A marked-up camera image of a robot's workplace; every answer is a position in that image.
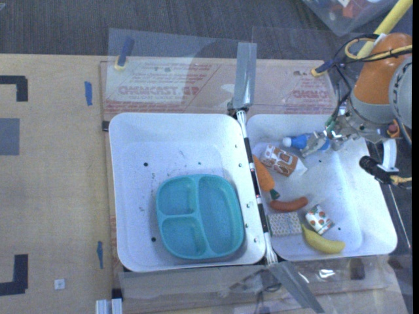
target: carrot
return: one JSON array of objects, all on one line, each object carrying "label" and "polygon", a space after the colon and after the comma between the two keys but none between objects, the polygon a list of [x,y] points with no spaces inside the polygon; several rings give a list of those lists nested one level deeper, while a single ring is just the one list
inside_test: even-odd
[{"label": "carrot", "polygon": [[307,205],[308,199],[302,196],[296,200],[285,202],[280,200],[272,200],[269,204],[273,209],[281,212],[293,212]]},{"label": "carrot", "polygon": [[269,192],[272,199],[279,198],[280,194],[274,190],[275,181],[269,173],[268,169],[253,155],[253,162],[255,163],[257,181],[262,191]]}]

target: brown sausage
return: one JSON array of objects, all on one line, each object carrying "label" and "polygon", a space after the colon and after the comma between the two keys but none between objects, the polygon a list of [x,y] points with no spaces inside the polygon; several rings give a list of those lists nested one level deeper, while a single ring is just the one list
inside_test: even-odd
[{"label": "brown sausage", "polygon": [[273,209],[276,209],[277,211],[281,212],[293,212],[297,209],[303,208],[305,205],[307,205],[308,199],[305,196],[302,196],[296,200],[293,201],[280,201],[280,200],[272,200],[270,202],[270,206]]}]

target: teal divided plate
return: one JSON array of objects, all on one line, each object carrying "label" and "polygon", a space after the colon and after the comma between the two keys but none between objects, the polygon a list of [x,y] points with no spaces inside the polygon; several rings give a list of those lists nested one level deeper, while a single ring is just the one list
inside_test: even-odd
[{"label": "teal divided plate", "polygon": [[185,175],[164,181],[157,191],[158,227],[175,256],[228,256],[244,240],[240,204],[231,184],[216,175]]}]

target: gray square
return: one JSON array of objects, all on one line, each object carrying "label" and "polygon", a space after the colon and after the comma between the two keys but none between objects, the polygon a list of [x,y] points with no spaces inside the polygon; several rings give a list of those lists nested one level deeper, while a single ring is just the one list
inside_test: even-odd
[{"label": "gray square", "polygon": [[19,118],[0,118],[0,156],[19,155]]}]

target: dark floor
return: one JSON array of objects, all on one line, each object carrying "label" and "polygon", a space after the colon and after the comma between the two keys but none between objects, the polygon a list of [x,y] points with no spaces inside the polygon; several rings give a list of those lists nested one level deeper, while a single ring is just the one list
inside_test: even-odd
[{"label": "dark floor", "polygon": [[[251,41],[254,27],[300,29],[300,33],[306,30],[305,46],[310,46],[310,31],[329,30],[301,0],[0,0],[1,3],[6,6],[0,10],[0,53],[107,55],[110,29],[239,41]],[[384,15],[375,18],[354,32],[372,33],[383,18]],[[393,31],[412,35],[412,9]],[[411,148],[404,141],[399,142],[399,153],[397,165],[403,174],[411,175]],[[390,191],[388,187],[383,191],[397,203],[397,208],[390,208],[400,234],[394,254],[411,255],[412,191]],[[412,270],[407,269],[409,278]],[[403,275],[406,268],[402,266],[397,271]]]}]

